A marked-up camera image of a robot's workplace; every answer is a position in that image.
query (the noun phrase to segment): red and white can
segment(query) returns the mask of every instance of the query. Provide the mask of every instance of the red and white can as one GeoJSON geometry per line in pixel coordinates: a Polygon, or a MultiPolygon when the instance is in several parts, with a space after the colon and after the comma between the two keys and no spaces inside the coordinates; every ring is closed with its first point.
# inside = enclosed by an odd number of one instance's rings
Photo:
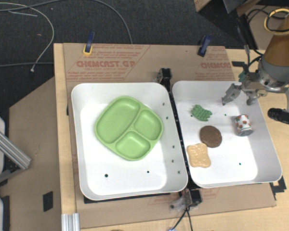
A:
{"type": "Polygon", "coordinates": [[[253,133],[248,115],[239,115],[235,118],[238,136],[248,136],[253,133]]]}

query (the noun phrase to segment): brown cookie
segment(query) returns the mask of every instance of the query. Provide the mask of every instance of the brown cookie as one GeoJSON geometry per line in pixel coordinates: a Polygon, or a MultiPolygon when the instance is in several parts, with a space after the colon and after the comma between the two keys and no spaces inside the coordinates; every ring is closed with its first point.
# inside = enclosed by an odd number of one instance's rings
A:
{"type": "Polygon", "coordinates": [[[209,167],[211,160],[207,145],[204,143],[189,145],[187,147],[189,163],[192,167],[209,167]]]}
{"type": "Polygon", "coordinates": [[[221,132],[213,126],[205,126],[200,130],[200,139],[208,147],[218,147],[222,143],[221,132]]]}

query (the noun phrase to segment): divided plate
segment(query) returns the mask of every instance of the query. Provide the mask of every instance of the divided plate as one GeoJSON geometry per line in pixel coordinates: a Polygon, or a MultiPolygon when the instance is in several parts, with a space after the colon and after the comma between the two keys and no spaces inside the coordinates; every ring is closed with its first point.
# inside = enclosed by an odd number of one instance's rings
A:
{"type": "Polygon", "coordinates": [[[241,93],[223,106],[222,97],[232,83],[235,82],[179,81],[172,89],[185,148],[201,143],[199,132],[206,125],[215,126],[223,137],[220,146],[208,147],[210,167],[191,167],[189,164],[192,180],[203,188],[273,182],[282,174],[258,100],[248,106],[247,96],[241,93]],[[213,113],[208,121],[191,116],[195,104],[213,113]],[[234,123],[234,118],[243,114],[249,115],[254,131],[246,137],[237,135],[234,123]]]}
{"type": "Polygon", "coordinates": [[[188,176],[167,90],[157,83],[83,83],[71,94],[82,193],[99,201],[179,192],[188,176]],[[156,113],[164,130],[141,160],[128,161],[109,150],[94,125],[116,98],[132,97],[156,113]]]}
{"type": "Polygon", "coordinates": [[[116,98],[102,112],[94,126],[97,138],[127,160],[144,158],[163,133],[158,115],[138,100],[116,98]]]}

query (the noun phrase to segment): green plate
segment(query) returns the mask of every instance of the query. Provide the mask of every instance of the green plate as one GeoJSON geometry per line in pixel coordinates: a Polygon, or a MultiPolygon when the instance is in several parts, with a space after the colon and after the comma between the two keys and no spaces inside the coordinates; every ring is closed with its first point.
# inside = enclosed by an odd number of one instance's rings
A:
{"type": "Polygon", "coordinates": [[[97,118],[96,137],[127,160],[144,158],[163,133],[159,116],[138,100],[122,96],[113,100],[97,118]]]}

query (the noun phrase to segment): white cable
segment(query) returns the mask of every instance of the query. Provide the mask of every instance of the white cable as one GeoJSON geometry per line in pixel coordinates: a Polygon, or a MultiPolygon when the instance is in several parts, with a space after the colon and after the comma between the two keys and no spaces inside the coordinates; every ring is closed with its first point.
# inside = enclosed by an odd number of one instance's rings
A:
{"type": "MultiPolygon", "coordinates": [[[[0,2],[0,4],[9,4],[9,5],[16,5],[16,6],[22,6],[22,7],[27,7],[26,5],[23,5],[23,4],[17,4],[17,3],[11,3],[11,2],[0,2]]],[[[39,57],[37,58],[37,60],[35,61],[35,63],[37,63],[40,58],[42,57],[42,55],[47,51],[47,49],[50,47],[50,45],[53,43],[53,39],[54,39],[54,28],[53,28],[53,24],[51,23],[51,21],[49,20],[49,18],[43,14],[41,11],[37,10],[37,9],[34,9],[34,8],[30,8],[36,12],[38,12],[39,14],[43,15],[46,20],[49,22],[50,26],[52,27],[52,31],[53,31],[53,36],[52,36],[52,39],[50,40],[50,42],[48,43],[48,45],[46,46],[46,48],[43,50],[43,52],[39,55],[39,57]]],[[[34,72],[34,67],[35,67],[35,64],[32,66],[32,68],[30,69],[31,72],[34,72]]]]}

